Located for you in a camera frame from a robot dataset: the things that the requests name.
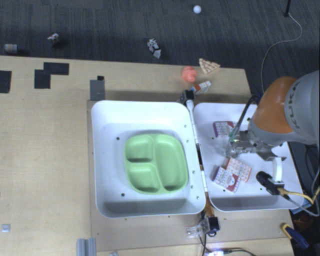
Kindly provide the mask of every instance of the gray carpet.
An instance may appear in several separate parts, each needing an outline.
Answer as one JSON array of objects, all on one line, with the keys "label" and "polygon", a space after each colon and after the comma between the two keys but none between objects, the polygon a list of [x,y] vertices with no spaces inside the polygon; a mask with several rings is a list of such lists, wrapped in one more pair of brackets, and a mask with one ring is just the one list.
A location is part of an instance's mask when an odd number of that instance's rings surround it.
[{"label": "gray carpet", "polygon": [[[296,38],[300,29],[284,17],[287,0],[6,0],[0,1],[0,54],[17,44],[20,55],[173,65],[204,58],[243,68],[251,91],[262,93],[261,64],[272,44]],[[320,3],[294,0],[291,15],[302,37],[270,51],[263,70],[266,87],[279,76],[300,77],[319,69]],[[50,47],[46,38],[64,39]],[[161,59],[147,40],[155,38]]]}]

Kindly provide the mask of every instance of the white sink basin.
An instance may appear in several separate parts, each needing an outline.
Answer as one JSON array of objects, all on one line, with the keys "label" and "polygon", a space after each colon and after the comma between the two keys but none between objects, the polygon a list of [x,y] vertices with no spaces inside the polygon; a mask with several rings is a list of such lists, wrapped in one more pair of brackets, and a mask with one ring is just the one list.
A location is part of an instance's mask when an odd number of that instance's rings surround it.
[{"label": "white sink basin", "polygon": [[[95,199],[99,212],[110,218],[196,214],[205,207],[205,194],[190,114],[175,102],[97,102],[91,111],[95,165]],[[167,134],[183,147],[188,181],[172,193],[134,190],[125,171],[126,141],[141,134]]]},{"label": "white sink basin", "polygon": [[[198,132],[200,149],[202,154],[206,183],[212,204],[221,211],[247,211],[247,210],[272,210],[295,209],[293,203],[281,196],[271,195],[256,179],[259,171],[264,171],[272,176],[273,164],[264,161],[255,153],[241,154],[237,160],[252,167],[247,182],[240,182],[235,193],[215,184],[211,178],[217,171],[217,167],[224,167],[227,158],[224,156],[228,139],[212,139],[214,137],[214,122],[237,122],[245,105],[230,103],[200,103],[194,108],[194,121]],[[256,105],[251,105],[243,119],[241,130],[248,127],[248,118],[251,118],[256,110]],[[286,157],[282,162],[282,181],[284,188],[289,191],[302,193],[302,188],[296,172],[296,168],[287,143],[275,147],[273,150],[279,157]],[[302,204],[300,196],[290,196],[296,202]]]}]

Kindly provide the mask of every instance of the white cable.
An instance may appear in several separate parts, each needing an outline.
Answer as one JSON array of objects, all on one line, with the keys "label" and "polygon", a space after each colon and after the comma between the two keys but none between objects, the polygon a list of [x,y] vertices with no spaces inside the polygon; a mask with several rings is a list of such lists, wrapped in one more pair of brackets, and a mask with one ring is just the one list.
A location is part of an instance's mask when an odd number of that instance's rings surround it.
[{"label": "white cable", "polygon": [[274,46],[276,46],[276,45],[278,45],[278,44],[281,44],[281,43],[288,43],[288,42],[297,41],[297,40],[299,40],[299,38],[300,38],[301,35],[302,35],[302,27],[301,27],[301,25],[291,16],[290,13],[288,13],[288,15],[289,15],[289,17],[290,17],[295,23],[298,24],[298,26],[299,26],[299,28],[300,28],[300,35],[299,35],[297,38],[292,39],[292,40],[283,40],[283,41],[276,42],[276,43],[274,43],[273,45],[271,45],[271,46],[269,47],[269,49],[266,51],[265,56],[264,56],[263,61],[262,61],[261,73],[260,73],[260,76],[261,76],[261,87],[262,87],[263,93],[265,93],[265,88],[264,88],[264,81],[263,81],[263,78],[262,78],[262,74],[263,74],[263,69],[264,69],[265,60],[266,60],[267,55],[268,55],[269,51],[271,50],[271,48],[273,48]]},{"label": "white cable", "polygon": [[291,198],[288,199],[291,203],[295,204],[296,206],[298,206],[301,210],[305,211],[306,213],[310,214],[311,216],[314,216],[314,217],[319,217],[320,216],[320,209],[319,209],[319,204],[318,204],[318,201],[316,200],[315,201],[315,205],[316,205],[316,211],[317,211],[317,214],[316,213],[313,213],[309,210],[307,210],[306,208],[302,207],[299,203],[297,203],[296,201],[293,201]]},{"label": "white cable", "polygon": [[318,176],[320,173],[320,167],[318,168],[318,172],[316,173],[314,180],[312,182],[312,186],[311,186],[311,193],[314,195],[315,194],[315,185],[316,185],[316,181],[318,180]]}]

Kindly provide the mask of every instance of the black square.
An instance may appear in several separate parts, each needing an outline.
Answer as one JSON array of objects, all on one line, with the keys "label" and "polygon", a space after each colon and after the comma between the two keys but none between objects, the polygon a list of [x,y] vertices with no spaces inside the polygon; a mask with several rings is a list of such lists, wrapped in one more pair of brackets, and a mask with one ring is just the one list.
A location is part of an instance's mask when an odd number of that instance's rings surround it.
[{"label": "black square", "polygon": [[45,75],[69,75],[69,63],[45,62],[43,64]]},{"label": "black square", "polygon": [[50,75],[44,74],[43,70],[34,70],[34,88],[50,89]]},{"label": "black square", "polygon": [[0,94],[7,94],[10,91],[11,71],[0,70]]}]

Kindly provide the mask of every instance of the green divided plate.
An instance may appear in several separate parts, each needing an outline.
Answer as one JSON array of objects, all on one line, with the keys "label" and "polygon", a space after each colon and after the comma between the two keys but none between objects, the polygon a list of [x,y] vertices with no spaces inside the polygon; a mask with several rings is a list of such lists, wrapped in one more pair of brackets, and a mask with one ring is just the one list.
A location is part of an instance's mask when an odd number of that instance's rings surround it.
[{"label": "green divided plate", "polygon": [[173,136],[152,133],[129,138],[124,165],[131,187],[140,193],[160,195],[183,189],[188,182],[184,149]]}]

